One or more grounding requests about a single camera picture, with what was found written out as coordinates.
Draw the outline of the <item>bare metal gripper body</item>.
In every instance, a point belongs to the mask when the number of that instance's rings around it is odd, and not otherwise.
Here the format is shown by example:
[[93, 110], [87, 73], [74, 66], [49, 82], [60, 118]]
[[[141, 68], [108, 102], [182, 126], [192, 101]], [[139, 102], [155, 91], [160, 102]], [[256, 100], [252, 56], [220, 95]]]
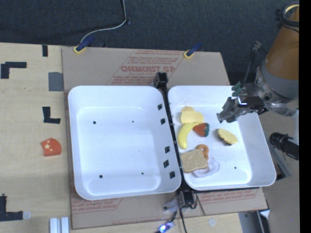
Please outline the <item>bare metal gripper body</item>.
[[287, 104], [299, 96], [299, 81], [288, 80], [271, 74], [266, 67], [257, 70], [253, 83], [245, 83], [239, 94], [239, 106], [250, 110], [267, 109], [282, 116], [296, 113]]

